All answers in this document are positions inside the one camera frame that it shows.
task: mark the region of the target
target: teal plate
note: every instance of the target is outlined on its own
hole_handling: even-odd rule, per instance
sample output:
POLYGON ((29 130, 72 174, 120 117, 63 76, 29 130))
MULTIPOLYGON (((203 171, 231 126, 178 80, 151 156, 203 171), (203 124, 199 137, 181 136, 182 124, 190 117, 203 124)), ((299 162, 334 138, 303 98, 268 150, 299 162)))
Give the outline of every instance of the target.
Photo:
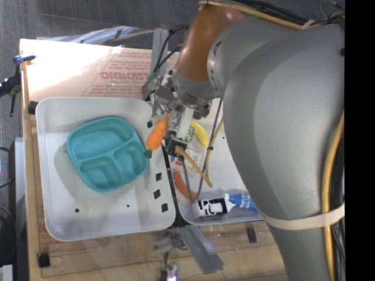
POLYGON ((117 189, 148 168, 145 147, 132 126, 106 116, 73 130, 67 138, 71 162, 83 181, 96 191, 117 189))

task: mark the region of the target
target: clamp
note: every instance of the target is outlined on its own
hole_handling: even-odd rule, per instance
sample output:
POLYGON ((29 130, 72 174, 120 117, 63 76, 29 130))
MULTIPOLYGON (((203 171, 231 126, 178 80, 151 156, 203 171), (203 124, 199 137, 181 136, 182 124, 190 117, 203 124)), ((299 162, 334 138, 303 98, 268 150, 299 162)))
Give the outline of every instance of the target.
POLYGON ((21 91, 21 64, 25 61, 30 61, 35 58, 34 54, 21 53, 13 58, 13 63, 16 65, 16 72, 12 77, 6 78, 4 82, 0 83, 0 97, 9 94, 12 96, 11 115, 14 113, 14 106, 16 102, 16 94, 21 91))

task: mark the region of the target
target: toy banana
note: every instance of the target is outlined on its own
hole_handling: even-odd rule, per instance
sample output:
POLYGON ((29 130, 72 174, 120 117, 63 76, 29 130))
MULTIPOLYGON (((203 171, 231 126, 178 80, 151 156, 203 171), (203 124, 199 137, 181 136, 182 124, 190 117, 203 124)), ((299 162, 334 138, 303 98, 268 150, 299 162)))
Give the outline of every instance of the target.
POLYGON ((194 120, 191 121, 190 126, 194 127, 194 134, 197 136, 202 146, 208 147, 210 138, 206 128, 204 128, 201 124, 194 120))

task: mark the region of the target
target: white cable tie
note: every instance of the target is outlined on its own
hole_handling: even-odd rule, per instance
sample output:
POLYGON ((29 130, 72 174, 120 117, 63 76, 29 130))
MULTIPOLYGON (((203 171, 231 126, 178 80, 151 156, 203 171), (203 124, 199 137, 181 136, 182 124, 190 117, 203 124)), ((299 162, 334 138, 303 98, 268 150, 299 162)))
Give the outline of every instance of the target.
POLYGON ((305 24, 302 25, 301 30, 307 29, 310 27, 311 24, 313 24, 315 20, 308 20, 305 24))
POLYGON ((331 210, 328 213, 315 215, 313 217, 300 218, 297 220, 279 220, 278 218, 271 218, 260 210, 259 213, 262 215, 264 221, 269 225, 283 230, 305 230, 322 228, 337 223, 345 216, 345 202, 338 208, 331 210))

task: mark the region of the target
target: gray carpet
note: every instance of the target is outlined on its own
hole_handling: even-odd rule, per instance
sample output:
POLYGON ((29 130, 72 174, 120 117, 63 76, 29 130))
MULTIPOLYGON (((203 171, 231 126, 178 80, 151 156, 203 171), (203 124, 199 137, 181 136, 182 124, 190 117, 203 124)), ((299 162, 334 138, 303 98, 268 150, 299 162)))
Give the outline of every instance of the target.
MULTIPOLYGON (((282 7, 307 19, 323 19, 321 0, 259 0, 282 7)), ((332 0, 345 7, 345 0, 332 0)), ((101 26, 125 25, 153 29, 169 29, 189 23, 197 13, 198 0, 0 0, 0 78, 14 74, 12 58, 18 54, 20 38, 75 35, 101 26)), ((325 13, 337 11, 330 2, 323 2, 325 13)), ((181 37, 172 39, 176 46, 181 37)), ((9 117, 11 98, 0 97, 0 146, 10 147, 22 136, 21 95, 16 99, 15 114, 9 117)), ((0 150, 0 185, 12 166, 8 154, 0 150)), ((0 188, 0 205, 16 214, 14 184, 0 188)), ((12 245, 15 242, 9 215, 0 210, 0 266, 14 262, 12 245)))

